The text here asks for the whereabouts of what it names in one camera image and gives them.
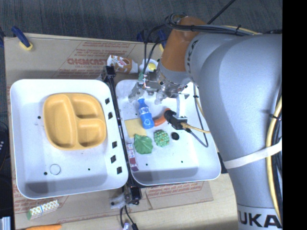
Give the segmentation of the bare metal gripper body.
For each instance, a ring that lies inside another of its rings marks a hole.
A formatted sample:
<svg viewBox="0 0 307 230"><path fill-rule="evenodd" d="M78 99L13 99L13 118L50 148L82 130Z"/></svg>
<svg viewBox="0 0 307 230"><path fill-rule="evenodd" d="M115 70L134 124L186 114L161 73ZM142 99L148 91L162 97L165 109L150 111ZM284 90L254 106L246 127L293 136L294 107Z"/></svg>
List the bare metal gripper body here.
<svg viewBox="0 0 307 230"><path fill-rule="evenodd" d="M183 72L168 74L154 71L144 74L142 82L142 88L150 95L156 94L156 98L174 98L186 88L187 75Z"/></svg>

